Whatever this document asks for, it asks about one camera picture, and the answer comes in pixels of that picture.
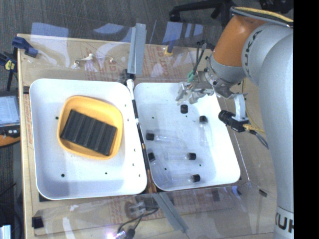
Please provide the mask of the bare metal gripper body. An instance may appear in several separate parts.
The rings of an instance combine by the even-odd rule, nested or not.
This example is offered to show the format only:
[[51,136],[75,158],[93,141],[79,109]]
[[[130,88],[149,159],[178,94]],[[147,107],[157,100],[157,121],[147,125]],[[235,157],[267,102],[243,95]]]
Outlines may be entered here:
[[191,92],[203,96],[226,96],[226,79],[214,70],[191,71]]

